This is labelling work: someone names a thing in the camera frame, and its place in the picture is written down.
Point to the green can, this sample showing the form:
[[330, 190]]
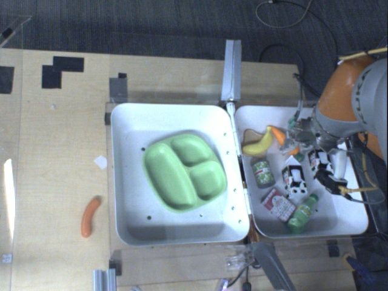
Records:
[[263, 174]]

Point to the green divided plate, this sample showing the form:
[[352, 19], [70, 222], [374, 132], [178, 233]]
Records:
[[169, 174]]

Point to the cow print milk carton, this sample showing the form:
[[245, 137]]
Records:
[[294, 180], [318, 161]]

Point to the green plastic bottle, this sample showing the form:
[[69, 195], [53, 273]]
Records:
[[301, 215]]

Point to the orange sausage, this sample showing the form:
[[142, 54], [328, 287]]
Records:
[[89, 217]]

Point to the orange carrot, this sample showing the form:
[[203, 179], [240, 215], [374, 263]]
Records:
[[279, 134]]

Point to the white plastic tray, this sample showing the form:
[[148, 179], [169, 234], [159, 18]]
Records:
[[333, 217], [136, 177]]

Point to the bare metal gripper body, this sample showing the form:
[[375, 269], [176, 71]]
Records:
[[306, 133]]

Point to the yellow banana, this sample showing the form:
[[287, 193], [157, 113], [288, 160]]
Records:
[[260, 145]]

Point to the brown bread slice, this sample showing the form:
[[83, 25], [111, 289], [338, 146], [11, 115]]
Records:
[[250, 135]]

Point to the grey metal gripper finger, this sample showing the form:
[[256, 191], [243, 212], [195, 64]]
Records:
[[287, 148], [306, 147]]

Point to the red carton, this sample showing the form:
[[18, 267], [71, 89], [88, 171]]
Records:
[[277, 205]]

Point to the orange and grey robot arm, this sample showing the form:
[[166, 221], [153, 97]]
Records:
[[339, 95]]

